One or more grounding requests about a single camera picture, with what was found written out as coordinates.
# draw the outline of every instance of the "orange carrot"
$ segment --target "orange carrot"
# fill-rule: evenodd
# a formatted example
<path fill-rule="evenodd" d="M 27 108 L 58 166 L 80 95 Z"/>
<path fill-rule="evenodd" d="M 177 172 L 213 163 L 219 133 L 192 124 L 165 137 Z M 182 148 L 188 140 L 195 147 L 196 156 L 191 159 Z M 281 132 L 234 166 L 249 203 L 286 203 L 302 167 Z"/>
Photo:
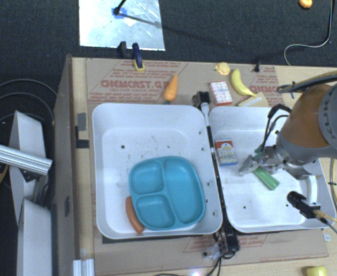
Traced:
<path fill-rule="evenodd" d="M 178 75 L 174 75 L 164 91 L 163 97 L 166 101 L 173 101 L 178 92 Z"/>

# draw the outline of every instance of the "blue plastic plate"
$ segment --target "blue plastic plate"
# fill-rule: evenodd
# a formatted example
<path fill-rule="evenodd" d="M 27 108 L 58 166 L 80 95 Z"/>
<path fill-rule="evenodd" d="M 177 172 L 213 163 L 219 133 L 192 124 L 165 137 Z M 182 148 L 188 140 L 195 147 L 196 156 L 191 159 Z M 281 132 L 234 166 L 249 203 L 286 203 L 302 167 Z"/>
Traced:
<path fill-rule="evenodd" d="M 129 174 L 136 215 L 152 230 L 190 226 L 202 219 L 205 202 L 197 172 L 177 156 L 144 160 Z"/>

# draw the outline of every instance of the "green object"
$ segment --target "green object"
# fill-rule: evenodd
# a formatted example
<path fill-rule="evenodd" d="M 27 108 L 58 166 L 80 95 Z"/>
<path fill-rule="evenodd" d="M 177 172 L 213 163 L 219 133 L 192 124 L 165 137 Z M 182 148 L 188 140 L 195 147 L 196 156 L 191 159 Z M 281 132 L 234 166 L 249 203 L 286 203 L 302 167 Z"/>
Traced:
<path fill-rule="evenodd" d="M 274 190 L 279 185 L 279 182 L 260 166 L 256 168 L 253 173 L 257 175 L 270 190 Z"/>

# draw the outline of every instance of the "metal plate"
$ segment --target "metal plate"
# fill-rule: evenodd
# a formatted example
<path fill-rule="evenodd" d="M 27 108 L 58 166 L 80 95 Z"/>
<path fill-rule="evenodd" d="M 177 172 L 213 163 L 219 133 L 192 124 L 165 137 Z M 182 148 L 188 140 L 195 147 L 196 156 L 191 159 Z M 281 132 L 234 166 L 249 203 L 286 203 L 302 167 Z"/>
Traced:
<path fill-rule="evenodd" d="M 132 48 L 164 51 L 158 0 L 127 0 L 115 16 L 121 0 L 79 0 L 80 45 L 116 48 L 122 41 Z"/>

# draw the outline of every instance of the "dark gray floor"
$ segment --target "dark gray floor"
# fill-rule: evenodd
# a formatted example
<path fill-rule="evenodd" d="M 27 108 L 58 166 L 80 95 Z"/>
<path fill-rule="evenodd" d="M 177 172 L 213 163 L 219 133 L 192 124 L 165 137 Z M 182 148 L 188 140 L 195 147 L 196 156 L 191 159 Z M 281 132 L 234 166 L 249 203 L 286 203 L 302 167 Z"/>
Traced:
<path fill-rule="evenodd" d="M 283 52 L 293 43 L 324 41 L 330 0 L 311 9 L 298 0 L 159 0 L 165 52 L 143 52 L 146 59 L 286 64 Z M 57 90 L 67 53 L 116 57 L 115 50 L 80 47 L 78 0 L 0 0 L 0 83 L 33 78 Z M 293 65 L 337 67 L 337 0 L 331 43 L 319 49 L 293 48 Z M 52 106 L 54 98 L 37 86 L 17 85 Z M 5 109 L 41 110 L 28 99 L 0 104 Z M 9 138 L 0 128 L 0 142 Z M 0 187 L 0 275 L 15 275 L 16 222 L 10 189 Z"/>

